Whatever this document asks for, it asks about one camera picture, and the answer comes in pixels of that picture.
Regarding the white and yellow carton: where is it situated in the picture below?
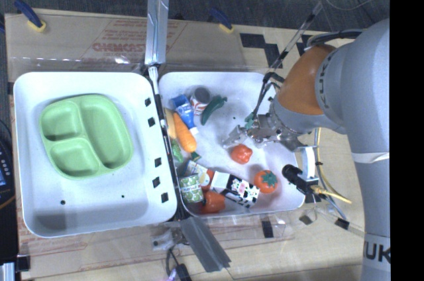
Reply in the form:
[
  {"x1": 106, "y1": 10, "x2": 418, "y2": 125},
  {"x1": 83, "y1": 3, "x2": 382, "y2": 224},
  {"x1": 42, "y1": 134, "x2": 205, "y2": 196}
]
[{"x1": 181, "y1": 160, "x2": 216, "y2": 192}]

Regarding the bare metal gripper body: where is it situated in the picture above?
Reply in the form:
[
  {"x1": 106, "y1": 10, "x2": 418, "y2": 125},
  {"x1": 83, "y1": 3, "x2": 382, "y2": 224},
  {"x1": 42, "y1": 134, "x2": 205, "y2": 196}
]
[{"x1": 246, "y1": 113, "x2": 308, "y2": 152}]

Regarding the blue and white bottle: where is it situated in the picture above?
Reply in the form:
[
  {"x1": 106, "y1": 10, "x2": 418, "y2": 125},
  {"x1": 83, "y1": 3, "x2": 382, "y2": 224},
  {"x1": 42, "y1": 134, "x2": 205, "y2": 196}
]
[{"x1": 170, "y1": 94, "x2": 200, "y2": 137}]

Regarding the orange carrot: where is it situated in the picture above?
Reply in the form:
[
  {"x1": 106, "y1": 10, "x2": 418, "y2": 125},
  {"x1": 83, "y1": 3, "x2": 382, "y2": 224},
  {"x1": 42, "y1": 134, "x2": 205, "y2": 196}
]
[{"x1": 172, "y1": 111, "x2": 202, "y2": 162}]

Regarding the green divided plate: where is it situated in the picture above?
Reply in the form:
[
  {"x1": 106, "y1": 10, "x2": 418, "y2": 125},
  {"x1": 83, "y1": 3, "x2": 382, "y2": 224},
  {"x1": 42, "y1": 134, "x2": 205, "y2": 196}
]
[{"x1": 38, "y1": 93, "x2": 135, "y2": 180}]

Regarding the cow print milk carton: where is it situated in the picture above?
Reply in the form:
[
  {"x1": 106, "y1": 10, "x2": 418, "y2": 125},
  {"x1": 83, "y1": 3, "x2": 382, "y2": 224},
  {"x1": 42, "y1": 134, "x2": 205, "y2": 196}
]
[{"x1": 209, "y1": 170, "x2": 261, "y2": 209}]

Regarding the dark green pepper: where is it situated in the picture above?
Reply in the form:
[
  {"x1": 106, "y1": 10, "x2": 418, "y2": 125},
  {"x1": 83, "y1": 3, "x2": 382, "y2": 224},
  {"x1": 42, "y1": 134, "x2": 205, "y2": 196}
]
[{"x1": 199, "y1": 95, "x2": 229, "y2": 127}]

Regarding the orange and white can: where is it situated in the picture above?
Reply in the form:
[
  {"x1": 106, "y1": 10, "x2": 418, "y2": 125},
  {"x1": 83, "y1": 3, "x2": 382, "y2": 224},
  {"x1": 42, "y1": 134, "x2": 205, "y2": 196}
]
[{"x1": 189, "y1": 86, "x2": 212, "y2": 117}]

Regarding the orange tomato with green top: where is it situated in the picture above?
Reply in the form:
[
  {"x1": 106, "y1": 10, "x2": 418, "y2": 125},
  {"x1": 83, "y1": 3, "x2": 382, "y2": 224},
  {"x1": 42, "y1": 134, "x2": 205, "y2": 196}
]
[{"x1": 253, "y1": 169, "x2": 280, "y2": 195}]

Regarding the brown cardboard board red print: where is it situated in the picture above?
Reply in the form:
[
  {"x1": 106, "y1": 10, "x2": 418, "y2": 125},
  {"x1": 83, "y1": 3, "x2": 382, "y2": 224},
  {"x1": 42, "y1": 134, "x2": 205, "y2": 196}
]
[{"x1": 3, "y1": 7, "x2": 299, "y2": 280}]

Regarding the yellow banana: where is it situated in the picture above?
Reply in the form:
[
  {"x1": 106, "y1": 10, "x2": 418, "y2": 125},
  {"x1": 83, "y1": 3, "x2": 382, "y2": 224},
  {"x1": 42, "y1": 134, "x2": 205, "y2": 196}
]
[{"x1": 164, "y1": 107, "x2": 178, "y2": 141}]

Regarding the black cylinder on white bracket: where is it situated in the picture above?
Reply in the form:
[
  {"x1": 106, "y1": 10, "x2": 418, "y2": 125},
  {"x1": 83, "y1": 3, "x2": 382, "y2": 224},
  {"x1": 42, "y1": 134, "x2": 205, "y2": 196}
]
[{"x1": 281, "y1": 146, "x2": 321, "y2": 204}]

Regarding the small orange bell pepper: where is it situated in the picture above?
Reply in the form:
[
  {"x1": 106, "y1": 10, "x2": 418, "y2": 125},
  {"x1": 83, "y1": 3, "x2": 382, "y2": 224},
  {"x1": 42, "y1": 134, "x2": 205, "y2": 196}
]
[{"x1": 229, "y1": 143, "x2": 254, "y2": 165}]

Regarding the white plastic tray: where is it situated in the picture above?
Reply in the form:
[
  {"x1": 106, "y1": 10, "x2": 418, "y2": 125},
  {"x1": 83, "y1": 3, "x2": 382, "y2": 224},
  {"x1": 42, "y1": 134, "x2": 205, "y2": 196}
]
[
  {"x1": 158, "y1": 70, "x2": 307, "y2": 219},
  {"x1": 12, "y1": 70, "x2": 178, "y2": 239}
]

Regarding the green and white can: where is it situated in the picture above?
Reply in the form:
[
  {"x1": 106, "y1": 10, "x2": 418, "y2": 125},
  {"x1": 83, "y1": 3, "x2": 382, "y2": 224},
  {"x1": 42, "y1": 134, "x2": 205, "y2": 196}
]
[{"x1": 178, "y1": 173, "x2": 205, "y2": 205}]

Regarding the large orange bell pepper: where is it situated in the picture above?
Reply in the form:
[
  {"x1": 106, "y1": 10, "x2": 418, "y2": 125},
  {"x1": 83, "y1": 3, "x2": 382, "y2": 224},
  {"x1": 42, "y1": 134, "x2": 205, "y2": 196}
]
[{"x1": 198, "y1": 190, "x2": 227, "y2": 215}]

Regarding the green broccoli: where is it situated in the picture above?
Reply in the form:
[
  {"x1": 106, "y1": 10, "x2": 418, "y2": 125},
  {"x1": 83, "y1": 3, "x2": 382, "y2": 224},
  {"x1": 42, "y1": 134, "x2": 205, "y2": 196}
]
[{"x1": 170, "y1": 139, "x2": 184, "y2": 164}]

